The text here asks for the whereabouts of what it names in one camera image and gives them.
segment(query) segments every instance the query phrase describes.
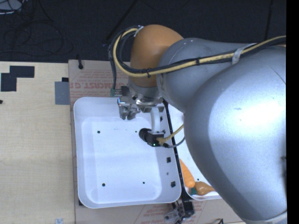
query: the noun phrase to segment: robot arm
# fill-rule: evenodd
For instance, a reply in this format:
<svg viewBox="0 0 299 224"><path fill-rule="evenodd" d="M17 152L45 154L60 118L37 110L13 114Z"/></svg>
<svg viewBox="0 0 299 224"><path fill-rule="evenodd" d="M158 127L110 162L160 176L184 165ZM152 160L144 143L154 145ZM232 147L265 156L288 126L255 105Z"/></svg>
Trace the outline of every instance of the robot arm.
<svg viewBox="0 0 299 224"><path fill-rule="evenodd" d="M184 113L191 156L236 214L248 224L287 223L286 50L274 46L285 37L213 42L159 25L134 35L130 68L118 64L118 41L112 49L130 76L121 117L165 99Z"/></svg>

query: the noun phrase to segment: dark background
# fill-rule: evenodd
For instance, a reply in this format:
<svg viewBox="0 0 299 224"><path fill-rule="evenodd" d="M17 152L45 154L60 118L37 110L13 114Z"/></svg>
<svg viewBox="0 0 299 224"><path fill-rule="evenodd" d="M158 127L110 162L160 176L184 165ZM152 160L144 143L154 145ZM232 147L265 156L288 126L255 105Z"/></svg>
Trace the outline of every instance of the dark background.
<svg viewBox="0 0 299 224"><path fill-rule="evenodd" d="M107 61L104 41L133 25L160 24L185 38L220 42L286 35L286 0L273 0L272 6L271 0L137 0L113 34L134 0L19 1L21 11L0 15L0 61L66 63L77 54Z"/></svg>

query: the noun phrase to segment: carrot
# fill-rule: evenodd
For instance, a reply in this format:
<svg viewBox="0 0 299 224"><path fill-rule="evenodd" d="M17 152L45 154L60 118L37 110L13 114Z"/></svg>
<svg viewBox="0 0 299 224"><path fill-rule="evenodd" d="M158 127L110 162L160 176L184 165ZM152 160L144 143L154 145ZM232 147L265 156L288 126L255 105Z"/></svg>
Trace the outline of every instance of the carrot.
<svg viewBox="0 0 299 224"><path fill-rule="evenodd" d="M184 179L184 184L188 188L193 188L195 186L195 180L190 172L190 170L187 168L187 166L183 163L183 161L179 160L182 168L182 174Z"/></svg>

